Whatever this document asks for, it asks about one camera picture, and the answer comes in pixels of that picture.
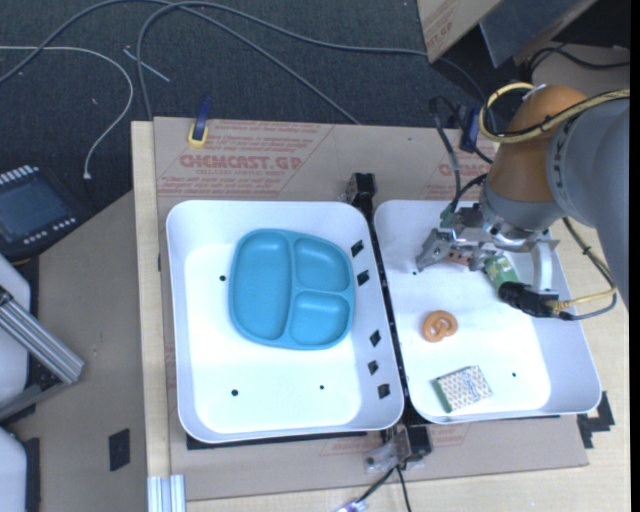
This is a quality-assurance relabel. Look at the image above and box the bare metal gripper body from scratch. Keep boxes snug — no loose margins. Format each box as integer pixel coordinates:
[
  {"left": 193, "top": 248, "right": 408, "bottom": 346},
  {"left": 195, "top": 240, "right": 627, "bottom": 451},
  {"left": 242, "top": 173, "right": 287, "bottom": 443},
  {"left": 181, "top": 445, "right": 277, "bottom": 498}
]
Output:
[{"left": 448, "top": 205, "right": 561, "bottom": 255}]

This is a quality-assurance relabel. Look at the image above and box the green can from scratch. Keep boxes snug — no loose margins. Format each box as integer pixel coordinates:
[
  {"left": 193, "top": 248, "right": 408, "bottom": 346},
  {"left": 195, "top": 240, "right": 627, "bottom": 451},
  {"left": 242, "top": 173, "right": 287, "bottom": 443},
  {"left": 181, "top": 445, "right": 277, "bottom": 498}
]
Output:
[{"left": 485, "top": 254, "right": 518, "bottom": 288}]

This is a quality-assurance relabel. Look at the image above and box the white plastic tray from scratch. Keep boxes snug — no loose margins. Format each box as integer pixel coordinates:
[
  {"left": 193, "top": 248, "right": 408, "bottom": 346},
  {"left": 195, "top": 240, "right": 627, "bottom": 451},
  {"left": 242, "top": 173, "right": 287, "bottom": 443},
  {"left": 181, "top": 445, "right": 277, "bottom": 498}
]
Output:
[
  {"left": 165, "top": 199, "right": 406, "bottom": 446},
  {"left": 372, "top": 199, "right": 603, "bottom": 426}
]

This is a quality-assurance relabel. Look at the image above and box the thin black rod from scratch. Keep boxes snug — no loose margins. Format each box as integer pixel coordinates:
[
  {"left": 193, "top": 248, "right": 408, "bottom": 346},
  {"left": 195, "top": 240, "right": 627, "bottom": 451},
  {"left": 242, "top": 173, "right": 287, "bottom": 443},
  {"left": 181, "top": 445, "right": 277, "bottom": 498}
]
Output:
[{"left": 362, "top": 197, "right": 409, "bottom": 434}]

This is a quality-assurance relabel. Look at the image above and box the orange pretzel biscuit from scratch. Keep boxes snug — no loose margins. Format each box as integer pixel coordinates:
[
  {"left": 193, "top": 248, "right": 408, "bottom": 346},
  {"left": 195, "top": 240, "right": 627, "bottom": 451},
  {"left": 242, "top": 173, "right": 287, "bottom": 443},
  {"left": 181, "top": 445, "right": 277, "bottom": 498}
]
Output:
[{"left": 421, "top": 309, "right": 459, "bottom": 345}]

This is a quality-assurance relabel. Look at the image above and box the blue divided plate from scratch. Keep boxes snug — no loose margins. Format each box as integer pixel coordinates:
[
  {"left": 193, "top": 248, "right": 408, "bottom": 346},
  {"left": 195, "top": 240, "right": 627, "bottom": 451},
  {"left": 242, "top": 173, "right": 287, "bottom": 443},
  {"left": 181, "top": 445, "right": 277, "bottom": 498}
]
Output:
[{"left": 227, "top": 227, "right": 358, "bottom": 352}]

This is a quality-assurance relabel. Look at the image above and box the brown cardboard board red print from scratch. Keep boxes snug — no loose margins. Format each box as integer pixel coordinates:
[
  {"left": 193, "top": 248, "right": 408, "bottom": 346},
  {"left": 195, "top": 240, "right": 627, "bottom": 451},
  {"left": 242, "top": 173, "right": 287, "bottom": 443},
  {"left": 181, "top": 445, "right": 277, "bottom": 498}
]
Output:
[{"left": 152, "top": 116, "right": 591, "bottom": 502}]

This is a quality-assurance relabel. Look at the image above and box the black cylinder on white bracket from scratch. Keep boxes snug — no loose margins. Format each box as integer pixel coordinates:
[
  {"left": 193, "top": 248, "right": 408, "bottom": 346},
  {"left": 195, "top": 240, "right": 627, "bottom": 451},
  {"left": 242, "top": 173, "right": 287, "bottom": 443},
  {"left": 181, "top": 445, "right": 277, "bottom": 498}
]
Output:
[{"left": 497, "top": 242, "right": 561, "bottom": 320}]

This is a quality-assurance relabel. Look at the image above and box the black block with wires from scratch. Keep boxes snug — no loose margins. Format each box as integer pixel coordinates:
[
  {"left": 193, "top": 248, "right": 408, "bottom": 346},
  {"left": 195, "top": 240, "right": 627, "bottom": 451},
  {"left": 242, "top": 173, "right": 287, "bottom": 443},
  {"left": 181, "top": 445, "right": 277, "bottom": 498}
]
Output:
[
  {"left": 344, "top": 171, "right": 377, "bottom": 207},
  {"left": 381, "top": 424, "right": 433, "bottom": 472}
]

